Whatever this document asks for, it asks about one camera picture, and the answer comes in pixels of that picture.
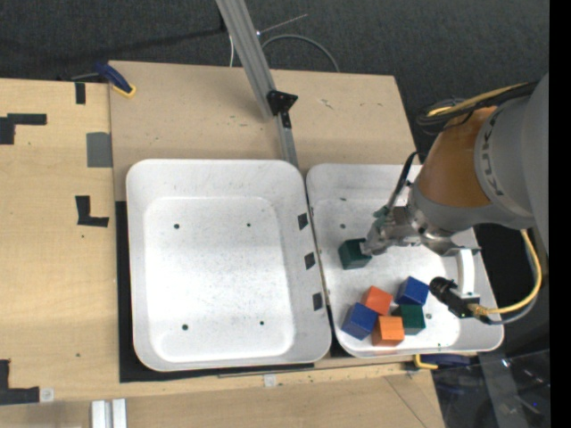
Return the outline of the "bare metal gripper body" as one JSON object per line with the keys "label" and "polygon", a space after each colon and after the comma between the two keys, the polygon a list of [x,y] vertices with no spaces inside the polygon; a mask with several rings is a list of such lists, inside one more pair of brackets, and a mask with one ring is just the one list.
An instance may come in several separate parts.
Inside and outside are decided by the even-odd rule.
{"label": "bare metal gripper body", "polygon": [[392,247],[424,246],[437,255],[456,255],[460,251],[480,252],[478,245],[455,243],[453,232],[429,222],[424,214],[412,206],[387,205],[377,211],[377,238],[390,235]]}

